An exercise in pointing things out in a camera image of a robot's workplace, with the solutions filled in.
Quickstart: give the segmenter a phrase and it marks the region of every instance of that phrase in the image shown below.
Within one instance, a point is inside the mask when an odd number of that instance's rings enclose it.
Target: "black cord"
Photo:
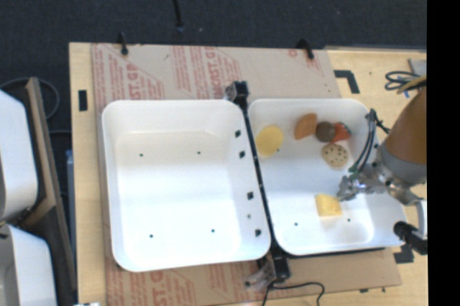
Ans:
[[[385,78],[388,80],[388,83],[385,84],[385,89],[388,91],[393,91],[402,88],[404,85],[409,82],[419,78],[421,75],[416,73],[410,73],[408,71],[391,71],[385,75]],[[407,88],[407,91],[418,89],[422,86],[426,86],[426,80],[423,80],[416,85],[412,85]]]
[[[364,161],[361,164],[361,167],[358,169],[358,172],[361,172],[366,165],[367,161],[369,160],[369,155],[371,154],[372,151],[372,145],[374,144],[374,138],[375,138],[375,130],[370,133],[371,137],[369,139],[369,146],[367,147],[367,152],[366,152],[366,157],[364,158]]]
[[[267,298],[268,298],[268,292],[271,290],[271,289],[277,289],[277,290],[284,290],[284,289],[295,289],[295,288],[301,288],[301,287],[307,287],[307,286],[312,286],[312,285],[316,285],[316,286],[319,286],[321,287],[321,292],[319,293],[318,297],[316,298],[316,305],[319,306],[319,300],[321,299],[321,297],[324,295],[324,292],[326,291],[326,289],[324,288],[324,285],[320,282],[306,282],[306,283],[302,283],[302,284],[296,284],[296,285],[293,285],[293,286],[285,286],[285,287],[276,287],[274,285],[275,281],[273,281],[272,283],[270,283],[267,287],[267,291],[265,292],[265,297],[264,297],[264,300],[262,301],[262,305],[261,306],[265,306],[265,303],[267,302]]]
[[[0,84],[0,89],[11,88],[11,87],[16,86],[17,84],[27,83],[29,80],[30,80],[29,78],[13,79],[13,80],[7,81],[7,82],[5,82],[3,84]],[[60,94],[59,94],[58,90],[56,89],[56,87],[52,83],[49,83],[49,82],[47,82],[46,80],[43,80],[43,79],[38,79],[38,81],[40,82],[40,84],[43,84],[43,85],[47,86],[49,89],[51,89],[51,91],[54,93],[55,98],[56,98],[55,106],[53,107],[51,112],[49,112],[49,114],[46,116],[46,119],[48,120],[51,117],[53,117],[56,114],[56,112],[58,111],[58,109],[59,109]]]
[[[369,131],[367,133],[367,138],[366,138],[366,144],[364,145],[364,148],[363,150],[361,151],[361,154],[359,155],[358,159],[356,160],[356,162],[353,164],[352,167],[354,168],[358,168],[358,165],[359,163],[361,162],[361,159],[364,157],[364,155],[366,154],[368,148],[369,148],[369,145],[371,144],[371,137],[372,137],[372,134],[371,132]]]
[[[71,130],[51,130],[49,131],[50,135],[72,135]]]
[[[390,133],[390,129],[388,127],[385,127],[383,125],[383,121],[380,121],[379,118],[377,117],[377,112],[375,112],[375,124],[381,128],[387,135]]]

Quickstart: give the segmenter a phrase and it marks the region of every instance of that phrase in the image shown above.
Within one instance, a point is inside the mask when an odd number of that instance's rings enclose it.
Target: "yellow cheese slice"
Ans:
[[[339,199],[327,194],[318,194],[315,196],[316,208],[320,217],[342,215],[342,209]]]

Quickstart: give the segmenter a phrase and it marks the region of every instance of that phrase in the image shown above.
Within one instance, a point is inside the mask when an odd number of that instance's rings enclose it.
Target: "white plastic bin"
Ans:
[[[0,236],[0,305],[57,306],[45,240],[8,224]]]
[[[267,253],[270,231],[239,107],[115,101],[102,129],[120,266],[143,272]]]
[[[0,222],[35,204],[38,179],[24,105],[0,90]]]
[[[314,135],[295,140],[297,120],[316,113],[318,122],[343,122],[351,138],[337,142],[349,152],[349,162],[332,168],[321,156],[326,144]],[[275,238],[296,256],[399,246],[393,233],[398,221],[406,221],[403,206],[387,193],[357,195],[342,202],[342,215],[320,217],[315,196],[336,195],[342,176],[356,161],[367,138],[367,108],[351,99],[260,99],[249,107],[254,136],[268,125],[280,127],[284,141],[271,157],[259,156],[262,179]],[[372,162],[375,151],[369,157]]]

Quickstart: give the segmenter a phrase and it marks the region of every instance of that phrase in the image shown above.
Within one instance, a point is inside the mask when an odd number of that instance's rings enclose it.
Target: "black connector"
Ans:
[[[423,240],[413,232],[417,231],[417,228],[406,223],[397,222],[393,228],[395,234],[402,239],[411,249],[418,252],[420,255],[428,255],[428,239]]]
[[[127,47],[127,37],[123,32],[118,33],[118,37],[116,38],[116,42],[121,44],[121,54],[126,56],[129,51]]]
[[[313,53],[313,49],[311,48],[310,42],[307,39],[302,38],[301,40],[299,40],[295,48],[305,50],[307,52],[307,57],[310,60],[315,59],[315,54]]]
[[[285,256],[274,256],[273,265],[276,275],[275,283],[283,283],[286,279],[290,278],[288,259]]]
[[[240,106],[243,111],[247,110],[249,89],[246,81],[234,81],[226,88],[225,95],[230,101],[233,101],[236,105]]]

